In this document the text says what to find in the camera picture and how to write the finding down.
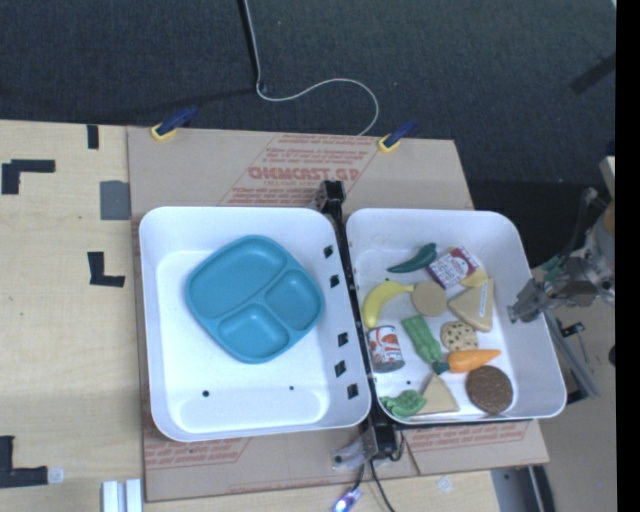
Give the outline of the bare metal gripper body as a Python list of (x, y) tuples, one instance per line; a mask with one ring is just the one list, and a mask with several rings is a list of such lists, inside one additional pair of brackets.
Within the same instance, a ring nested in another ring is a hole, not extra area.
[(567, 306), (589, 306), (598, 295), (585, 260), (577, 256), (556, 255), (544, 263), (543, 290), (550, 299)]

